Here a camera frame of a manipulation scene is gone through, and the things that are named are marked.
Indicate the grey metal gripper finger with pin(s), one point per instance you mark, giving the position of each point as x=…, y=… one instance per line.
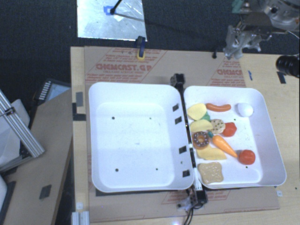
x=234, y=44
x=253, y=40

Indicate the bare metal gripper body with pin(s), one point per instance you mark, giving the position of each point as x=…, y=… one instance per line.
x=276, y=10

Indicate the orange sausage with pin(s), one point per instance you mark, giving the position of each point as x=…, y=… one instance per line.
x=218, y=107

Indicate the white egg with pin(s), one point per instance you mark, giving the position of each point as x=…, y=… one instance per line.
x=245, y=109

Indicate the green toy leaf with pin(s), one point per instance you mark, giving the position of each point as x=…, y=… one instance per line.
x=206, y=117

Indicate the beige dotted biscuit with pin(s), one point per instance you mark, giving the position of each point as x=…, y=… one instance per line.
x=218, y=126

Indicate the red tomato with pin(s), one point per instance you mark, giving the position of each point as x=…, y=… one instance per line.
x=230, y=129
x=247, y=157

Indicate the thin black and white rod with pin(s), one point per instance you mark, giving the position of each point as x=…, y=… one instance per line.
x=187, y=130

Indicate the orange carrot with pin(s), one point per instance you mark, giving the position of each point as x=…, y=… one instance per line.
x=222, y=144

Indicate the brown doughnut with sprinkles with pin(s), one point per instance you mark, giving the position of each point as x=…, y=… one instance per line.
x=200, y=140

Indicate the white plastic tray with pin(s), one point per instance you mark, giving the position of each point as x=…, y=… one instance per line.
x=253, y=172
x=131, y=137

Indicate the beige bread slice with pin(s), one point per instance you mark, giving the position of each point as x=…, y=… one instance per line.
x=210, y=173

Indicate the brown cardboard board red print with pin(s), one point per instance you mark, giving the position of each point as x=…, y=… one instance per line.
x=140, y=207

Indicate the black cylinder on white bracket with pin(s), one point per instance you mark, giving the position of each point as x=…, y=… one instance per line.
x=287, y=64

